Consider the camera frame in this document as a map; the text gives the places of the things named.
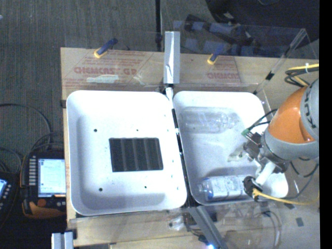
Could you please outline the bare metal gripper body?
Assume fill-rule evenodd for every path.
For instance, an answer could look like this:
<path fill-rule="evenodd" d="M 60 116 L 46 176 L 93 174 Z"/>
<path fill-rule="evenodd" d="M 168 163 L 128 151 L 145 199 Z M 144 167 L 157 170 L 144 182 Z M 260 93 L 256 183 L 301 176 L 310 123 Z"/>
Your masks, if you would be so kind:
<path fill-rule="evenodd" d="M 243 132 L 243 136 L 247 139 L 243 149 L 248 153 L 250 159 L 256 160 L 262 168 L 268 162 L 272 162 L 276 166 L 273 173 L 284 173 L 287 170 L 288 161 L 278 157 L 270 150 L 263 134 Z"/>

